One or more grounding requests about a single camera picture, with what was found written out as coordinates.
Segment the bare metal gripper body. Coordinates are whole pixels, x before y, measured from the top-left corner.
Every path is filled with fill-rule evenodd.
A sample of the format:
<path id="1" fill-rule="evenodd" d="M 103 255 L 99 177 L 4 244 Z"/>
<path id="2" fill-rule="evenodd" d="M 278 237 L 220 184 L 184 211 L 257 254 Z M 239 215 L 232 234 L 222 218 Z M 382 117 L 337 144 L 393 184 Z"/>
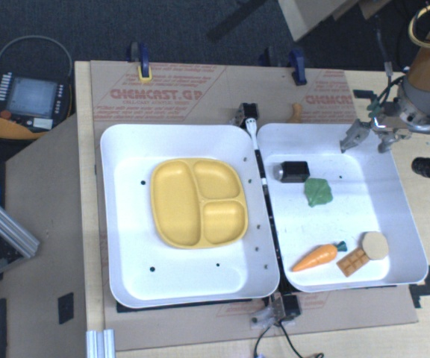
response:
<path id="1" fill-rule="evenodd" d="M 430 135 L 430 114 L 409 101 L 388 101 L 377 105 L 369 113 L 371 128 L 380 135 L 394 139 L 410 134 Z"/>

